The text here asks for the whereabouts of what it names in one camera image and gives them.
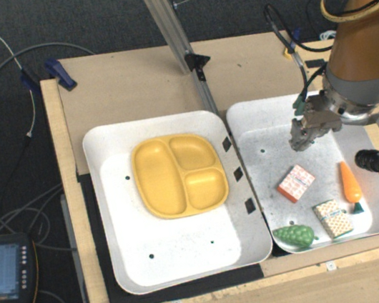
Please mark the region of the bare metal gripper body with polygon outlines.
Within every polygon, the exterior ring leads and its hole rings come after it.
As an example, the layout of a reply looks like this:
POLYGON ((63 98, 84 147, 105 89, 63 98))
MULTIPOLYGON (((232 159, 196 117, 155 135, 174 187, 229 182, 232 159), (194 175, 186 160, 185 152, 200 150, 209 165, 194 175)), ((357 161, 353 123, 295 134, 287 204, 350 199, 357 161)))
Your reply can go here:
POLYGON ((310 96, 298 96, 302 128, 322 136, 343 125, 366 125, 379 106, 379 87, 373 82, 326 89, 310 96))

